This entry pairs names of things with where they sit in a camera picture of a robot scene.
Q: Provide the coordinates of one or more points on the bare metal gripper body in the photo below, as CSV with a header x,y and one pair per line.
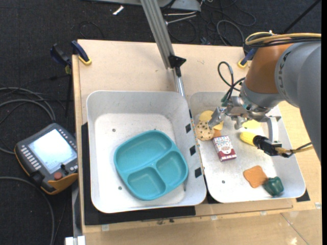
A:
x,y
238,108

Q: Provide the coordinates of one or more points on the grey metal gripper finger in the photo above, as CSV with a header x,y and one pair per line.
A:
x,y
239,122
216,117

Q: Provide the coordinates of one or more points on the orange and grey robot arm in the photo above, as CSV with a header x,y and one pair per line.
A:
x,y
293,73

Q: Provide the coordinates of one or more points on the yellow round slice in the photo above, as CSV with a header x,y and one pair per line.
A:
x,y
205,116

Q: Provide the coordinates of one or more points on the pale yellow flat slice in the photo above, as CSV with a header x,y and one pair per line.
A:
x,y
253,124

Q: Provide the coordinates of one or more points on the yellow corn cob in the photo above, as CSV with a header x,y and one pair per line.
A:
x,y
246,137

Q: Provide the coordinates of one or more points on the chocolate chip biscuit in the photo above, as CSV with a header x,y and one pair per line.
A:
x,y
203,133

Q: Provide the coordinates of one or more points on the red and white carton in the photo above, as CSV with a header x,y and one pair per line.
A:
x,y
224,148

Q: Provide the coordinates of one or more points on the orange bread slice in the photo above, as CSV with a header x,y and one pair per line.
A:
x,y
255,176

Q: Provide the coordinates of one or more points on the white plastic tray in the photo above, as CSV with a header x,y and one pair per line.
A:
x,y
107,162
224,177

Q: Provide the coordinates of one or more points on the green bell pepper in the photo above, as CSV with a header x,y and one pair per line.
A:
x,y
274,185

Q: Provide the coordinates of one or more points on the blue divided plate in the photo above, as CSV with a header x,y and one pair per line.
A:
x,y
150,162

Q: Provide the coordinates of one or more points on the pale wood board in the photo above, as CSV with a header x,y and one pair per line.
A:
x,y
127,68

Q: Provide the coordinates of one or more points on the black cylinder on white bracket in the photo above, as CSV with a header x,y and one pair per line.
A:
x,y
267,145

